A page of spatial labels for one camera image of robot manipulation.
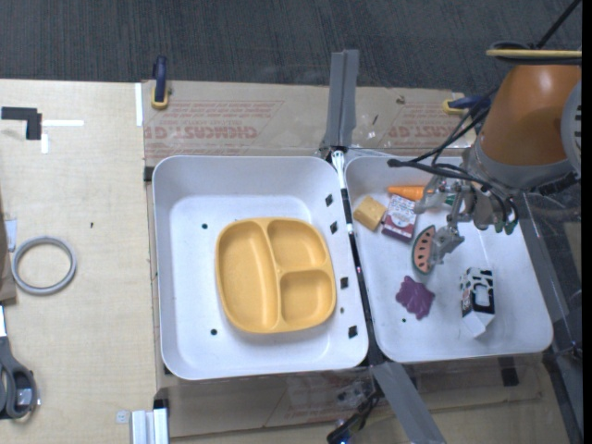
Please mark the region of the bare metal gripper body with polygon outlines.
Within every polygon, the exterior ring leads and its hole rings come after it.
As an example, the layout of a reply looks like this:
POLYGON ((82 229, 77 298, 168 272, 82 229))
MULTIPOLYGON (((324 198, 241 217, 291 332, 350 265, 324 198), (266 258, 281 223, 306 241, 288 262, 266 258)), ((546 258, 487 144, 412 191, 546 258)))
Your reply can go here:
POLYGON ((455 181, 451 193, 454 195, 449 213, 451 228, 457 228, 459 223, 472 223, 480 230, 490 226, 495 230, 513 230, 514 209, 509 199, 468 180, 455 181))

